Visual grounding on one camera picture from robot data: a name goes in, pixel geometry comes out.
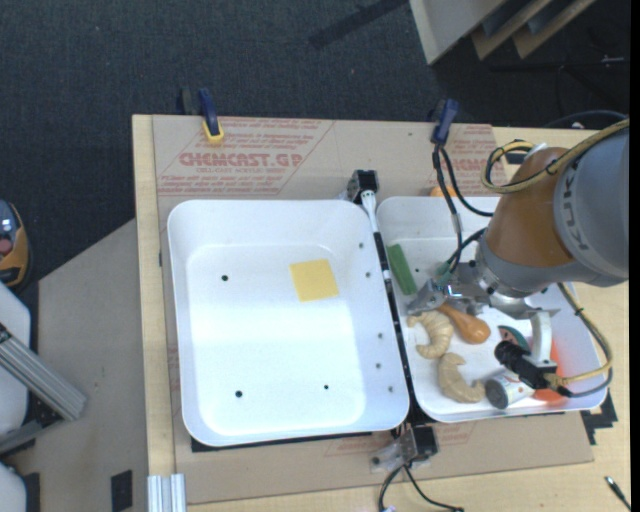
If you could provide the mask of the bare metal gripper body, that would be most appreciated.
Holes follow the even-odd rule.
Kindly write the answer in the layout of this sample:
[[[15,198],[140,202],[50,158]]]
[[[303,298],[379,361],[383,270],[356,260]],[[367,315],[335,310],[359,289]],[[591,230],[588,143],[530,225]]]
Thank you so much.
[[[454,270],[445,269],[435,278],[435,284],[453,300],[466,301],[476,309],[484,305],[497,309],[515,320],[525,320],[534,314],[546,312],[551,317],[560,312],[559,308],[544,308],[527,302],[527,294],[512,289],[479,260],[459,263]]]

